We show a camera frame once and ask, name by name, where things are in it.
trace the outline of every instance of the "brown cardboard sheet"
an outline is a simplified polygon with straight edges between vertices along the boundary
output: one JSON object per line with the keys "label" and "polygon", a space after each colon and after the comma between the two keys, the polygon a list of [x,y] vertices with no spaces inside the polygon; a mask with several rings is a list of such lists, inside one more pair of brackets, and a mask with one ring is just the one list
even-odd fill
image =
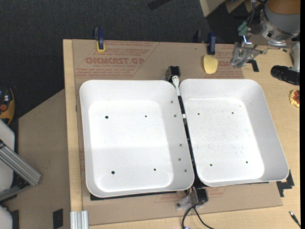
{"label": "brown cardboard sheet", "polygon": [[[188,78],[243,79],[242,70],[230,65],[233,45],[217,44],[216,73],[206,74],[204,43],[105,41],[106,51],[97,53],[96,41],[73,40],[75,94],[77,102],[83,210],[90,225],[182,216],[175,202],[183,191],[128,198],[91,200],[85,182],[84,147],[79,88],[90,79],[159,80],[169,66],[179,66],[180,80]],[[225,187],[207,187],[209,201],[199,213],[214,213],[282,205],[275,182]]]}

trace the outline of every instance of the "white tray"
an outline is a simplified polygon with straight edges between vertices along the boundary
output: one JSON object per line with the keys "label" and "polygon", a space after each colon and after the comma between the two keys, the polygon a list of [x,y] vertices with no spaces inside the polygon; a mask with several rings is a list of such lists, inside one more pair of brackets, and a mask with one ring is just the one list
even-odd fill
{"label": "white tray", "polygon": [[252,80],[180,84],[196,169],[208,186],[283,180],[288,165],[261,86]]}
{"label": "white tray", "polygon": [[80,88],[86,184],[97,197],[188,189],[194,172],[166,81],[90,80]]}

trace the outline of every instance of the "dark gray floor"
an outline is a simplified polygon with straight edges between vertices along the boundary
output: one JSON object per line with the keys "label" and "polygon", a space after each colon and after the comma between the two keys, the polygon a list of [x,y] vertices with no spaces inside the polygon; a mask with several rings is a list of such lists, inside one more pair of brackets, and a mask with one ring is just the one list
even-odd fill
{"label": "dark gray floor", "polygon": [[[246,16],[244,8],[238,15]],[[63,39],[92,39],[95,26],[106,40],[240,41],[234,18],[221,5],[207,18],[199,0],[0,0],[0,83],[10,86],[16,117],[64,88]]]}

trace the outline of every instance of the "wooden table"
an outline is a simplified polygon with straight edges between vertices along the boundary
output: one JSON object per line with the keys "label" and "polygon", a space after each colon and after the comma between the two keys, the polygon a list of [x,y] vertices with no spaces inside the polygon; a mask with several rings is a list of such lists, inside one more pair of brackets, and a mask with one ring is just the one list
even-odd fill
{"label": "wooden table", "polygon": [[[183,47],[196,49],[206,54],[206,45],[203,43],[166,43],[172,49]],[[77,114],[75,111],[76,95],[74,81],[73,63],[73,40],[63,40],[64,52],[64,71],[65,71],[65,92],[66,92],[66,111],[67,111],[67,134],[68,134],[68,153],[69,153],[69,174],[70,174],[70,199],[71,210],[82,211],[81,194],[81,174],[80,157],[78,143]],[[185,58],[194,57],[185,53]],[[285,156],[291,170],[295,183],[292,189],[284,191],[285,197],[282,198],[283,206],[264,209],[250,209],[233,212],[222,212],[205,214],[202,216],[204,222],[215,229],[225,228],[298,228],[292,220],[289,211],[292,211],[299,219],[300,216],[300,111],[289,102],[291,90],[299,89],[294,86],[273,78],[270,70],[274,65],[292,66],[289,53],[282,50],[270,50],[266,55],[259,55],[256,58],[260,72],[254,72],[250,65],[242,69],[245,79],[257,81],[263,88],[271,116],[273,118],[279,139],[283,146]],[[107,225],[90,226],[92,229],[179,229],[181,228],[181,217],[142,220],[124,223],[114,223]],[[185,221],[186,225],[194,228],[204,228],[196,216],[190,215]]]}

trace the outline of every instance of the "yellow oval object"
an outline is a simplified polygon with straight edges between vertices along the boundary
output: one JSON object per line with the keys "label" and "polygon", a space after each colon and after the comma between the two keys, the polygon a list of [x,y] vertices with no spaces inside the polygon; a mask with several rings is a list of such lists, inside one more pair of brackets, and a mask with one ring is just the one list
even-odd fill
{"label": "yellow oval object", "polygon": [[203,67],[207,74],[213,74],[217,71],[218,60],[210,55],[205,55],[203,57]]}

